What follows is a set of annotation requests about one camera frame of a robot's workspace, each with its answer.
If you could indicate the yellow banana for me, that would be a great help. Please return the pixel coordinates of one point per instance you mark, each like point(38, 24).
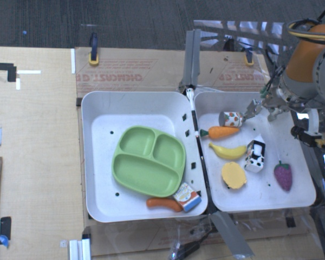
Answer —
point(228, 152)

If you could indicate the white cow print milk carton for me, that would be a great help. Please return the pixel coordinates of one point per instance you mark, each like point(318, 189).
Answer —
point(256, 158)

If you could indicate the orange carrot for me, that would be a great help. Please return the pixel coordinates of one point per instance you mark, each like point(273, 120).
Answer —
point(223, 132)

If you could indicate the yellow round biscuit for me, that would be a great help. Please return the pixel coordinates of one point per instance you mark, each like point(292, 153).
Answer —
point(233, 175)

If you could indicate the green divided plate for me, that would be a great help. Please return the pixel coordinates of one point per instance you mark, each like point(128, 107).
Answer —
point(146, 172)

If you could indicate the orange sausage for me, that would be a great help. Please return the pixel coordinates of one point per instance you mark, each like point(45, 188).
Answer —
point(162, 203)

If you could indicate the white can with strawberry print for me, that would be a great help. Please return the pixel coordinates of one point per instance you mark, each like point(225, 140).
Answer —
point(231, 119)

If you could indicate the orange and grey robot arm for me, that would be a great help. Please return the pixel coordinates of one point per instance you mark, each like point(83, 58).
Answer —
point(303, 61)

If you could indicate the black cylinder on white bracket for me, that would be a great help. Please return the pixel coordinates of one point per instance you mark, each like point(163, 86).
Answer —
point(306, 135)

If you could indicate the purple grapes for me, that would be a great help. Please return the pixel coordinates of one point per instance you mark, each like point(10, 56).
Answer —
point(283, 176)

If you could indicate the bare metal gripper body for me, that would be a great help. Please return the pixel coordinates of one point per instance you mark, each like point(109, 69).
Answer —
point(276, 100)

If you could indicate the white orange blue carton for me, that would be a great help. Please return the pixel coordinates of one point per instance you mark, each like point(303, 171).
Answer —
point(188, 198)

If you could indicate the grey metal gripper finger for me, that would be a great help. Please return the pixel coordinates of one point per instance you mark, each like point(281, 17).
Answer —
point(249, 115)
point(256, 104)

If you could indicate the white plastic tray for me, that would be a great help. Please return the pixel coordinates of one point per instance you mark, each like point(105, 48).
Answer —
point(103, 172)
point(260, 194)

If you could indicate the brown cardboard board red print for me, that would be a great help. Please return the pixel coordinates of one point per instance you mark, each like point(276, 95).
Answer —
point(157, 72)

